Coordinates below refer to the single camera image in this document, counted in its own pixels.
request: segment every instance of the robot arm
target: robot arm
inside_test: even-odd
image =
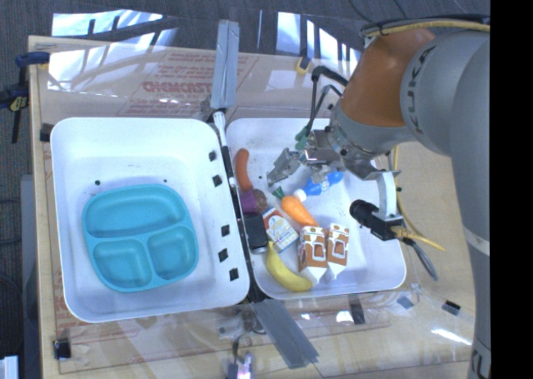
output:
[[[341,165],[377,180],[381,202],[371,214],[385,223],[386,233],[398,219],[390,214],[396,212],[391,176],[398,171],[379,171],[371,160],[415,140],[451,158],[476,292],[468,377],[479,379],[491,377],[490,36],[474,29],[435,36],[416,27],[372,38],[329,125],[309,134],[300,161],[314,168]],[[351,215],[371,222],[356,215],[358,207],[364,202],[352,203]]]

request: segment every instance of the toy carrot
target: toy carrot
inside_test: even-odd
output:
[[[303,227],[319,227],[315,218],[307,211],[300,198],[296,196],[284,196],[281,199],[281,209]]]
[[[252,182],[248,177],[247,165],[250,153],[247,149],[241,148],[235,156],[235,178],[241,191],[246,192],[253,189]]]

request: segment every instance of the cardboard box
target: cardboard box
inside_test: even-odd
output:
[[[348,242],[350,230],[343,225],[332,223],[326,229],[327,236],[327,272],[328,281],[335,280],[346,269],[348,263]]]
[[[298,238],[298,269],[300,274],[318,284],[327,270],[327,250],[324,229],[303,227]]]
[[[276,208],[263,213],[266,234],[274,242],[274,249],[283,252],[298,239],[298,233]]]

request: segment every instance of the clear plastic sheet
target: clear plastic sheet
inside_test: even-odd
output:
[[[239,9],[232,10],[229,18],[241,27],[237,105],[227,114],[230,120],[307,117],[311,79],[297,70],[300,57],[309,57],[311,68],[324,64],[349,77],[362,50],[358,38],[362,22]],[[66,117],[205,120],[210,113],[217,24],[79,4],[58,6],[53,37],[40,37],[34,44],[37,50],[52,54],[47,67],[37,68],[39,117],[34,124],[43,130]],[[331,95],[326,104],[336,100]],[[460,223],[446,222],[446,214],[456,213],[456,206],[414,208],[421,202],[417,200],[420,191],[435,199],[454,200],[450,181],[432,186],[436,175],[451,175],[447,160],[430,153],[417,157],[437,167],[421,188],[403,188],[408,210],[413,207],[412,220],[422,229],[437,230],[436,239],[460,242],[447,246],[448,253],[428,250],[441,272],[440,281],[431,280],[414,252],[403,247],[408,273],[397,289],[285,301],[287,311],[319,353],[318,362],[290,369],[246,302],[103,324],[76,319],[62,294],[50,150],[46,142],[42,145],[55,331],[71,350],[69,358],[57,361],[60,373],[225,377],[233,362],[242,367],[244,356],[251,354],[254,377],[338,377],[469,359],[474,324],[470,266],[454,271],[447,265],[452,256],[467,260]],[[408,170],[417,163],[413,160],[417,147],[407,146],[405,153],[402,170],[403,165]],[[401,182],[418,172],[412,168]]]

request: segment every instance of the black clip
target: black clip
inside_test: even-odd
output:
[[[29,65],[49,62],[50,53],[48,52],[28,52],[15,58],[15,63],[20,68],[18,84],[12,84],[0,92],[0,108],[6,107],[15,113],[11,143],[16,143],[18,140],[21,110],[29,104],[29,89],[26,81],[27,67]]]
[[[53,342],[53,357],[56,360],[65,360],[71,356],[70,342],[68,339],[62,339]]]

